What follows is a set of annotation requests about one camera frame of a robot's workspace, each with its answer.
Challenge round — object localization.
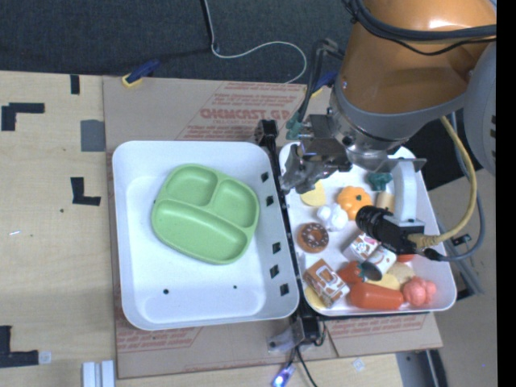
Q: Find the orange toy pumpkin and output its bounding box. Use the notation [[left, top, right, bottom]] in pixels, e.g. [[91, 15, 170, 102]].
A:
[[336, 185, 373, 221]]

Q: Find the brown and white carton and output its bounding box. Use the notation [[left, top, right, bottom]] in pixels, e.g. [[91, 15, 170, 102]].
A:
[[302, 258, 351, 310]]

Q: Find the green toy broccoli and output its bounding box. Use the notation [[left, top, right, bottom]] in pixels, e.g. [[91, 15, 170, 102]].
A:
[[367, 171, 393, 191]]

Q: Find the yellow flat toy piece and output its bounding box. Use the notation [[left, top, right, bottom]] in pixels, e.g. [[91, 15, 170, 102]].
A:
[[304, 286, 328, 310], [364, 273, 401, 292]]

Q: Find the white and brown can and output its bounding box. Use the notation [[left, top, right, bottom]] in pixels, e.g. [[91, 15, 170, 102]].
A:
[[358, 246, 398, 284]]

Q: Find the white plastic tray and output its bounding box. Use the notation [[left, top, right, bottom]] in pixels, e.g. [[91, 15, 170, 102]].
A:
[[111, 139, 301, 332], [277, 141, 458, 318]]

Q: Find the orange toy sausage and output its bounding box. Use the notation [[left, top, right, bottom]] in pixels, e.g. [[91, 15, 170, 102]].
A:
[[349, 281, 405, 311]]

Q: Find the brown cardboard board red print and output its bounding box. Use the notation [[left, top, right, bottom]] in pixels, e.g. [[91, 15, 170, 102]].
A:
[[102, 74, 444, 381]]

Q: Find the black cylinder on white bracket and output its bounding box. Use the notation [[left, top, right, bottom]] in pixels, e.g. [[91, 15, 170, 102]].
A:
[[355, 157, 427, 256]]

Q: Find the green divided plate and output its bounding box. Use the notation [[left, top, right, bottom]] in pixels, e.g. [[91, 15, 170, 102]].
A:
[[151, 163, 261, 266]]

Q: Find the beige toy bread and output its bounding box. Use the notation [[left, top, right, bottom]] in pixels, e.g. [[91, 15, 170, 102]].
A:
[[386, 260, 417, 285]]

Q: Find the brown doughnut with sprinkles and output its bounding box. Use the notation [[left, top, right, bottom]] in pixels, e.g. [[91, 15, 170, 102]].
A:
[[297, 222, 330, 254]]

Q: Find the white printed carton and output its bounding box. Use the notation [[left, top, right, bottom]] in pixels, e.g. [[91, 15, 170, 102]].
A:
[[342, 231, 381, 264]]

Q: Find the yellow heart-shaped slice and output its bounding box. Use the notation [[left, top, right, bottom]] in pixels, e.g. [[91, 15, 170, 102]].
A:
[[300, 181, 326, 207]]

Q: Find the beige toy cylinder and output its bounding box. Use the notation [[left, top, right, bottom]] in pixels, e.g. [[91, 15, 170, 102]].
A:
[[374, 190, 397, 213]]

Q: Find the white toy garlic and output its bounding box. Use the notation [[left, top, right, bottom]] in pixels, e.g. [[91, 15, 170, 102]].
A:
[[316, 203, 350, 233]]

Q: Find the black block with thin wires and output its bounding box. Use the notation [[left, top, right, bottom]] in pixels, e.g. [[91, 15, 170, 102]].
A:
[[257, 119, 280, 149], [293, 315, 323, 344]]

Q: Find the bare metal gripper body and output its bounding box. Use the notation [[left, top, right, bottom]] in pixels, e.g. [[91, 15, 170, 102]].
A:
[[298, 113, 399, 175]]

